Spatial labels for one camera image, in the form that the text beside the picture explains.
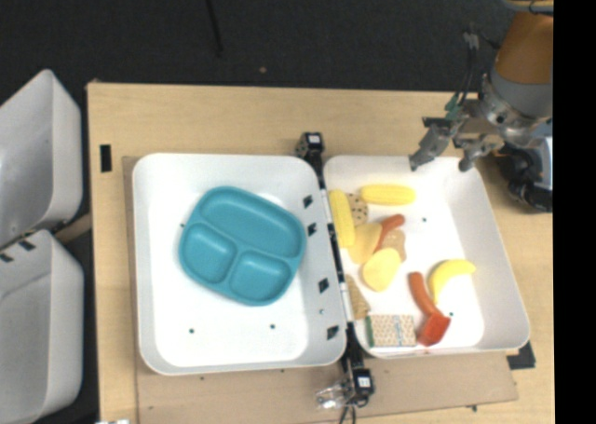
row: yellow corn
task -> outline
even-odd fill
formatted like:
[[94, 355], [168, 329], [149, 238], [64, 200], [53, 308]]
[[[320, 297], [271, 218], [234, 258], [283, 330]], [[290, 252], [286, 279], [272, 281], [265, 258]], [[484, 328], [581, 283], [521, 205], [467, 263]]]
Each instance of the yellow corn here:
[[347, 195], [339, 189], [330, 191], [329, 205], [337, 234], [337, 244], [341, 248], [351, 247], [356, 240], [356, 231]]
[[416, 200], [416, 191], [407, 185], [370, 184], [360, 189], [360, 197], [378, 205], [406, 205]]

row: white plastic box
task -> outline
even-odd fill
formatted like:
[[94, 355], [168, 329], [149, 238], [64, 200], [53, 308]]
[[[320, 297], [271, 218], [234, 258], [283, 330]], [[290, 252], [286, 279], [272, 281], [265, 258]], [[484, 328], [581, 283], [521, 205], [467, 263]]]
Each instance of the white plastic box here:
[[[517, 349], [529, 323], [477, 171], [462, 173], [455, 157], [440, 157], [411, 172], [406, 157], [332, 157], [324, 168], [328, 190], [357, 192], [371, 183], [411, 185], [418, 200], [402, 209], [371, 206], [370, 220], [395, 212], [406, 216], [409, 258], [389, 290], [368, 289], [359, 267], [341, 251], [346, 274], [356, 280], [371, 313], [412, 314], [422, 320], [407, 290], [409, 271], [438, 261], [466, 258], [478, 267], [459, 277], [442, 306], [453, 315], [446, 336], [433, 347], [371, 349], [362, 321], [360, 344], [372, 356], [397, 359], [437, 354]], [[316, 174], [297, 157], [154, 154], [133, 170], [137, 309], [140, 352], [160, 374], [289, 368], [335, 362], [345, 350], [351, 320], [346, 287], [340, 287], [326, 232], [331, 216]], [[183, 273], [177, 246], [184, 221], [213, 187], [244, 188], [294, 213], [309, 237], [305, 260], [281, 299], [247, 307], [193, 282]], [[313, 198], [305, 209], [304, 197]], [[321, 293], [319, 284], [327, 283]]]
[[83, 270], [50, 230], [83, 193], [81, 118], [45, 70], [0, 106], [0, 424], [72, 403], [83, 376]]

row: white tray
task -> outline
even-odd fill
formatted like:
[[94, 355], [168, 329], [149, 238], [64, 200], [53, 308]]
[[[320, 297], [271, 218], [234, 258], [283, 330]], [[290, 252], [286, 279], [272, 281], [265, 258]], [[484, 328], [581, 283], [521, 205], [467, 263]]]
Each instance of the white tray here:
[[518, 349], [529, 337], [529, 322], [497, 229], [491, 204], [476, 170], [459, 171], [457, 157], [438, 157], [416, 172], [406, 157], [333, 157], [324, 168], [328, 190], [357, 193], [366, 184], [402, 184], [416, 190], [407, 206], [371, 205], [369, 220], [402, 213], [406, 222], [407, 259], [391, 286], [377, 293], [366, 286], [346, 250], [344, 270], [354, 277], [371, 305], [371, 313], [423, 315], [412, 300], [407, 275], [427, 275], [438, 262], [465, 258], [476, 265], [472, 275], [453, 278], [441, 294], [439, 308], [452, 316], [440, 343], [430, 348], [371, 349], [363, 321], [357, 321], [360, 344], [373, 356], [395, 358], [420, 353]]
[[[177, 250], [185, 220], [203, 194], [221, 185], [271, 200], [305, 228], [316, 224], [288, 291], [271, 305], [240, 304], [183, 272]], [[132, 187], [139, 348], [151, 368], [179, 375], [339, 359], [345, 349], [343, 301], [317, 177], [306, 162], [297, 157], [154, 154], [137, 162]], [[306, 208], [305, 197], [312, 198]], [[322, 280], [327, 283], [323, 292]]]

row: black floor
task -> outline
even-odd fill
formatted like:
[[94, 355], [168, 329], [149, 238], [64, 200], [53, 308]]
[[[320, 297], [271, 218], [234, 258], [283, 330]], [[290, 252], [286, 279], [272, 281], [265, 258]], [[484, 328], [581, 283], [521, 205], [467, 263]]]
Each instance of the black floor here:
[[[463, 30], [473, 22], [498, 41], [511, 17], [499, 0], [0, 0], [0, 103], [44, 68], [84, 117], [94, 78], [453, 90]], [[478, 75], [493, 57], [484, 44]], [[86, 377], [74, 406], [46, 424], [87, 424], [97, 409], [90, 236], [71, 248], [88, 276]]]

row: white bin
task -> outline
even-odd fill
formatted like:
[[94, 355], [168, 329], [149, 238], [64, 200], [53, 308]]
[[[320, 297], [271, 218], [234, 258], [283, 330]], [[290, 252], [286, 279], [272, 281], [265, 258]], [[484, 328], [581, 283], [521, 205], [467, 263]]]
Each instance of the white bin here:
[[34, 422], [80, 391], [83, 270], [50, 230], [82, 196], [80, 111], [44, 70], [0, 106], [0, 424]]

